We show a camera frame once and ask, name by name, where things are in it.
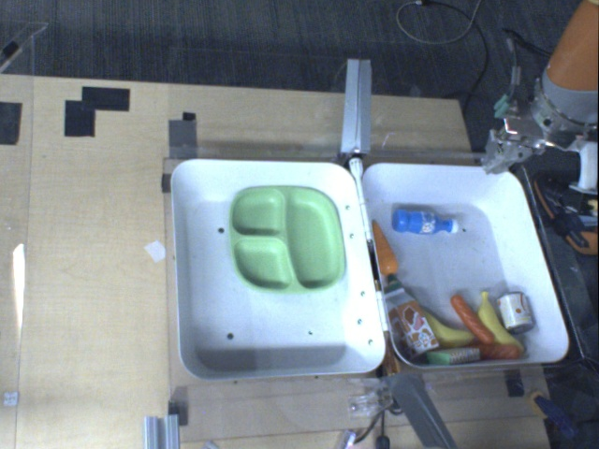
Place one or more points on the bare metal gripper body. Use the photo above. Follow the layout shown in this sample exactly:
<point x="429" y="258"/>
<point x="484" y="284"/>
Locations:
<point x="524" y="131"/>

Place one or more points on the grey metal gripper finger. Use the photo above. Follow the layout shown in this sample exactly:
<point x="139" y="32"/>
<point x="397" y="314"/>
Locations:
<point x="490" y="162"/>
<point x="508" y="159"/>

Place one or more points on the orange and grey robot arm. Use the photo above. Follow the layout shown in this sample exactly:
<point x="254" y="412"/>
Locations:
<point x="573" y="49"/>

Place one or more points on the blue plastic bottle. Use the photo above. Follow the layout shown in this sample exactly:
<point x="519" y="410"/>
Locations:
<point x="412" y="221"/>

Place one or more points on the white plastic tray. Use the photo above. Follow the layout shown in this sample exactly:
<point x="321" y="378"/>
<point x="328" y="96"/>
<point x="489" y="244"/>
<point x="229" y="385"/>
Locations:
<point x="206" y="269"/>
<point x="505" y="260"/>

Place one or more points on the orange carrot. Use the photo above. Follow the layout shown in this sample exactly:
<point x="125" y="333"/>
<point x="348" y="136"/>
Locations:
<point x="384" y="253"/>

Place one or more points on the small silver can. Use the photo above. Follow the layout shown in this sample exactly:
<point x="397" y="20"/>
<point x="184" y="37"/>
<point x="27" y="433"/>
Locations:
<point x="515" y="311"/>

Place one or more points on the yellow banana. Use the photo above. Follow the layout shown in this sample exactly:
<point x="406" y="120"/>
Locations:
<point x="491" y="318"/>
<point x="451" y="335"/>

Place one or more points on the red sausage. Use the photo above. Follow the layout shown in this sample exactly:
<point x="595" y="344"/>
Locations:
<point x="470" y="318"/>

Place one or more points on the brown and white carton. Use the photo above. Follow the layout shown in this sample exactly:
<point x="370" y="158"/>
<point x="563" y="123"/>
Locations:
<point x="414" y="328"/>

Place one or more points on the orange sausage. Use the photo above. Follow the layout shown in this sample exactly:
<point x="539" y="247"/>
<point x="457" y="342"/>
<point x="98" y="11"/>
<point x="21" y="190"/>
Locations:
<point x="503" y="351"/>

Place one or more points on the green divided plate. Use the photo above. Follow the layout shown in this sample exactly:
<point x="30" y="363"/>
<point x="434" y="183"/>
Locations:
<point x="309" y="236"/>

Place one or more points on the green and grey packet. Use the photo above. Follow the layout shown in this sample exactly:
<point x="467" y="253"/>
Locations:
<point x="451" y="357"/>

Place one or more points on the black cylinder on white bracket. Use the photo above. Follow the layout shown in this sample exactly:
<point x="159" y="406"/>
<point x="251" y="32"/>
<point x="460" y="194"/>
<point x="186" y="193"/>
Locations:
<point x="588" y="166"/>

